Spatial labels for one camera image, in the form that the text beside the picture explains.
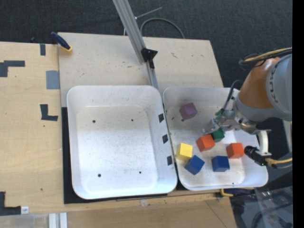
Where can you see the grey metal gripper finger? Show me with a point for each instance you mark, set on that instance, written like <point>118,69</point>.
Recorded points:
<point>210,126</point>
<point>230,128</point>

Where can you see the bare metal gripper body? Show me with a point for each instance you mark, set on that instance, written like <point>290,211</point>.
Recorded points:
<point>234,120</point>

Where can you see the green cube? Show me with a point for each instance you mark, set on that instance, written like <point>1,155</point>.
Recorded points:
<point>218,135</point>

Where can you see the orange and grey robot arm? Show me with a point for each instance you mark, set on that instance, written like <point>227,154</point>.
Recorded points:
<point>259,89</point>

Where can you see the orange cube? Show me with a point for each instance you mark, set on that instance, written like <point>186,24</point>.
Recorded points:
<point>235,150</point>
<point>205,143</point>

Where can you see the purple cube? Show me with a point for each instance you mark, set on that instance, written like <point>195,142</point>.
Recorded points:
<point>188,110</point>

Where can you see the white plastic tray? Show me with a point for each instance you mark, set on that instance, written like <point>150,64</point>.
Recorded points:
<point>116,146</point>
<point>209,98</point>

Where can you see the yellow cube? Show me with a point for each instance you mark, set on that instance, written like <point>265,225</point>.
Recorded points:
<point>184,151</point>

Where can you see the blue cube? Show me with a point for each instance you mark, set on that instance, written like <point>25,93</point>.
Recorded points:
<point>220,164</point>
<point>194,164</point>

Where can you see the pale wood board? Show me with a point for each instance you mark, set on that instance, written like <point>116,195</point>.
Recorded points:
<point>107,58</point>

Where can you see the black cylinder on white bracket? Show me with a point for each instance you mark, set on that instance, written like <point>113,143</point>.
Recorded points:
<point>256,153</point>

